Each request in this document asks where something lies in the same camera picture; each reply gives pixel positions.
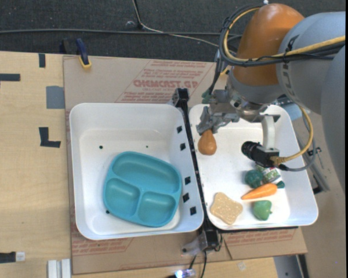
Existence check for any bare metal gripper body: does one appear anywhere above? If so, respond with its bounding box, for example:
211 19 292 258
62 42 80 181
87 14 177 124
209 89 269 123

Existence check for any brown pear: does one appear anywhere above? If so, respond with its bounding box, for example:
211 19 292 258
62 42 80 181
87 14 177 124
197 128 218 156

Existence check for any thin black rod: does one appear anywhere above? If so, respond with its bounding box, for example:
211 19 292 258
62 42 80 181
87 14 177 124
180 101 215 235

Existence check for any white plastic tray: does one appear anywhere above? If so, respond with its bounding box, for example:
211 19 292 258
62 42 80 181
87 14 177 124
68 102 205 241
188 103 320 231

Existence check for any green broccoli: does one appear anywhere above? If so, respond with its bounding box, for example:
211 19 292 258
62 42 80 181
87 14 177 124
244 169 264 189

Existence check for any small can with green label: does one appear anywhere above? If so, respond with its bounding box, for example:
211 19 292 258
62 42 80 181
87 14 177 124
256 165 282 185

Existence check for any orange carrot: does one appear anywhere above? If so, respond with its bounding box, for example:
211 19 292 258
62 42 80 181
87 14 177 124
241 181 286 200

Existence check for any beige bread slice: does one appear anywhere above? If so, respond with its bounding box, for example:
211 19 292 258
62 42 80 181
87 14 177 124
209 192 244 225

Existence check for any blue divided plate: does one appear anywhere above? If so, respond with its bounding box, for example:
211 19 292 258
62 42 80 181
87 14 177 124
102 151 183 228

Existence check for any green pepper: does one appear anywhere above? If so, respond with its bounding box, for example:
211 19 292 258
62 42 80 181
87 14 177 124
252 200 273 221

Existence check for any brown cardboard board red print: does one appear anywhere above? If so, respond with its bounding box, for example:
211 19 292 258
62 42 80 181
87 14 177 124
63 55 309 275

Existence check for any black block with thin wires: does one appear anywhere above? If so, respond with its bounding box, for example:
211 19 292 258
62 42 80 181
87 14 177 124
201 229 222 252
172 87 191 108

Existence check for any black cylinder on white bracket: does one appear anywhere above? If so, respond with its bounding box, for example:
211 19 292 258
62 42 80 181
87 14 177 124
241 114 281 168

